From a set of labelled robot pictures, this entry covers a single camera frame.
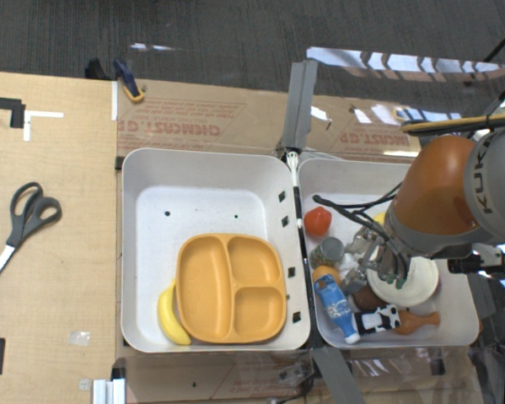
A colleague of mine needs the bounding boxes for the blue bottle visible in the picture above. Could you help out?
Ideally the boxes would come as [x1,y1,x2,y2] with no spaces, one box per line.
[310,273,365,346]

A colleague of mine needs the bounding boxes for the small grey can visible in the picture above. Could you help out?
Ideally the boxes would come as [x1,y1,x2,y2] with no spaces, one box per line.
[308,235,346,271]

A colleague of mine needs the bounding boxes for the brown chicken drumstick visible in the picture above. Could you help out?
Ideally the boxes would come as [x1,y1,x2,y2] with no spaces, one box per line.
[392,309,442,338]

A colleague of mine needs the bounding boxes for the orange round toy fruit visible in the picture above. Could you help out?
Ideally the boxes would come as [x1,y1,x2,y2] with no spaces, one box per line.
[311,263,342,286]

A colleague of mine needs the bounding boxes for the orange divided plate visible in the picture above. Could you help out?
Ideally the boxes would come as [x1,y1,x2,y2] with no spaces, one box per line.
[172,230,292,348]

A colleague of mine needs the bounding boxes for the thin black and white rod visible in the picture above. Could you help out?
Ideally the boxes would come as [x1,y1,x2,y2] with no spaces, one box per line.
[276,150,325,350]

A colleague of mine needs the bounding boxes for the brown cardboard board red print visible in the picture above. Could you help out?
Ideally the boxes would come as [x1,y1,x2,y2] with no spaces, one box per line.
[100,78,497,404]

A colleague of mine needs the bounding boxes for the white bowl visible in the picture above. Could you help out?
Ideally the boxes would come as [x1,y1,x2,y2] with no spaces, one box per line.
[364,253,441,310]

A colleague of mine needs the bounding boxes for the white plastic tray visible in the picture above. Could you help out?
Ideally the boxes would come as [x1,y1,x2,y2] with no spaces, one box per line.
[287,156,490,358]
[112,146,320,362]

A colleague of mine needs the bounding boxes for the grey handled scissors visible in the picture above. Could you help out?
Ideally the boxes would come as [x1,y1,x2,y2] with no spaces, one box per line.
[0,180,64,302]

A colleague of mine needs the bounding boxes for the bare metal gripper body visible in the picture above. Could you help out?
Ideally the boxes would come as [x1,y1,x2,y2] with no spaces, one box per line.
[360,230,413,289]

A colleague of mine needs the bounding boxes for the yellow banana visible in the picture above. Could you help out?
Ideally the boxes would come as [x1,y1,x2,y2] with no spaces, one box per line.
[155,278,196,347]

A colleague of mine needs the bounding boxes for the brown doughnut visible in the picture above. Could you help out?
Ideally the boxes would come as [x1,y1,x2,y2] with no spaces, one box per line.
[352,284,388,314]

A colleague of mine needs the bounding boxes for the red tomato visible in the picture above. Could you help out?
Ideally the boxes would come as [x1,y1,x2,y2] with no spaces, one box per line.
[302,206,334,238]

